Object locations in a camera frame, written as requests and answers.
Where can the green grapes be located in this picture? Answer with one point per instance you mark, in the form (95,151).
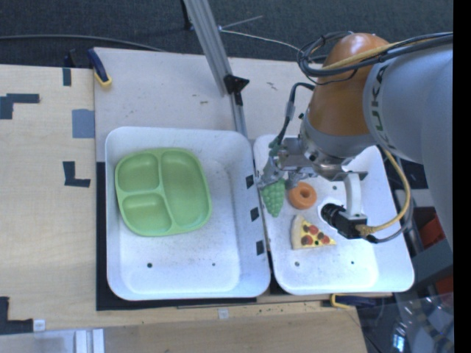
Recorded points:
(274,199)

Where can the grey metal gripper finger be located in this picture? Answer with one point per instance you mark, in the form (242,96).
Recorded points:
(270,173)
(294,179)

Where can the green divided plate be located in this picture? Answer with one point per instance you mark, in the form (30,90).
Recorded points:
(163,191)

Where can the pizza slice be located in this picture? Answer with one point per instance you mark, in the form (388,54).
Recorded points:
(307,235)

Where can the black cylinder on white bracket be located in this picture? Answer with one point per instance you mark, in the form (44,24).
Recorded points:
(340,219)

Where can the orange doughnut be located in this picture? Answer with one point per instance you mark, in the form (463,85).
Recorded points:
(297,201)

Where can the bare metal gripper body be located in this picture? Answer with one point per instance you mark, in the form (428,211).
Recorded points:
(299,156)

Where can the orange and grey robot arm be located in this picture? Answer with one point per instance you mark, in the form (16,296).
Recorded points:
(404,98)

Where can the white plastic tray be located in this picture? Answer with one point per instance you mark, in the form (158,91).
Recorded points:
(228,270)
(338,267)

